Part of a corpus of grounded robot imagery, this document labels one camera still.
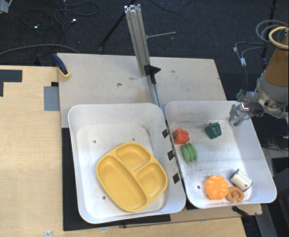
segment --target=blue clamp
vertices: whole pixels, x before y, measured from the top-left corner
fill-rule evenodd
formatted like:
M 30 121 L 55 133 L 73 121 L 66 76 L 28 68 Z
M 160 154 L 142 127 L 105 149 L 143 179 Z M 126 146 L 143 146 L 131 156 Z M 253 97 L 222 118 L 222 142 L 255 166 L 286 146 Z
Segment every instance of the blue clamp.
M 64 63 L 62 62 L 62 60 L 54 53 L 52 54 L 52 59 L 53 61 L 55 62 L 57 68 L 58 68 L 58 71 L 60 72 L 60 74 L 63 76 L 63 77 L 69 77 L 70 76 L 70 71 L 68 71 L 64 65 Z

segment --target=white tray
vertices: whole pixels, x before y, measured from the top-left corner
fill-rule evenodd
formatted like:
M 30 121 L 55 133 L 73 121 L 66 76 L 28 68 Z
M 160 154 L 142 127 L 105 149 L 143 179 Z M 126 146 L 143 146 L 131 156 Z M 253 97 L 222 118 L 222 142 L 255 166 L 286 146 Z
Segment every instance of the white tray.
M 186 163 L 180 145 L 175 145 L 179 167 L 189 201 L 198 208 L 235 204 L 270 203 L 277 190 L 250 119 L 239 126 L 229 124 L 229 113 L 235 101 L 174 101 L 167 104 L 165 115 L 171 131 L 182 128 L 189 132 L 190 143 L 197 150 L 197 162 Z M 210 139 L 205 132 L 209 123 L 219 122 L 222 135 Z M 210 175 L 230 176 L 240 169 L 253 181 L 241 202 L 226 198 L 211 200 L 204 192 Z
M 173 176 L 179 170 L 162 110 L 151 103 L 76 105 L 68 114 L 80 215 L 99 224 L 123 219 L 175 213 L 182 210 L 186 195 L 181 181 Z M 138 212 L 118 208 L 106 195 L 96 176 L 98 161 L 126 142 L 145 146 L 167 173 L 168 186 L 152 204 Z

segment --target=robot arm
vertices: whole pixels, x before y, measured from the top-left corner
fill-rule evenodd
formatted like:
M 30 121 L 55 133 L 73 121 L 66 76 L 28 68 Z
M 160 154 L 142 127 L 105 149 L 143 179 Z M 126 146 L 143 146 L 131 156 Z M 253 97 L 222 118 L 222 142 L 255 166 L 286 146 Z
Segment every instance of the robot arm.
M 289 104 L 289 33 L 278 43 L 272 38 L 278 27 L 270 32 L 270 42 L 277 48 L 268 65 L 259 77 L 254 92 L 246 92 L 239 105 L 233 105 L 230 111 L 231 125 L 240 125 L 245 119 L 261 117 L 264 113 L 279 119 L 286 118 L 284 111 Z

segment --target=toy vegetable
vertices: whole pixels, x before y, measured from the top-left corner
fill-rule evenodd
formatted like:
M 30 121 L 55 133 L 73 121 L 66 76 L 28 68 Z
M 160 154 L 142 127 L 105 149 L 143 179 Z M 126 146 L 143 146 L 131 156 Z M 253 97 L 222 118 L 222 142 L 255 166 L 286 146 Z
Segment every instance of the toy vegetable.
M 222 199 L 228 194 L 229 184 L 223 176 L 211 175 L 205 181 L 205 193 L 210 199 Z
M 185 144 L 189 141 L 188 132 L 180 128 L 176 129 L 172 133 L 172 136 L 175 144 Z
M 244 193 L 239 187 L 231 187 L 228 189 L 226 199 L 231 202 L 242 201 L 244 199 Z
M 214 139 L 222 134 L 221 128 L 218 122 L 210 123 L 209 126 L 205 128 L 205 131 L 210 139 Z
M 197 151 L 191 143 L 181 145 L 180 149 L 182 151 L 185 162 L 197 160 Z

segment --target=red toy pepper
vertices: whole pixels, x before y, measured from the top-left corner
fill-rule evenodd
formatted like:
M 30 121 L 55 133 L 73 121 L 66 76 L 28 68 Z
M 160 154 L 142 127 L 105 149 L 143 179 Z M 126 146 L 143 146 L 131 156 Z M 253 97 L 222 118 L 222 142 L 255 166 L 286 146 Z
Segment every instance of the red toy pepper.
M 186 142 L 189 141 L 189 136 L 188 132 L 183 130 L 183 129 L 176 129 L 173 133 L 173 140 L 175 144 L 185 144 Z

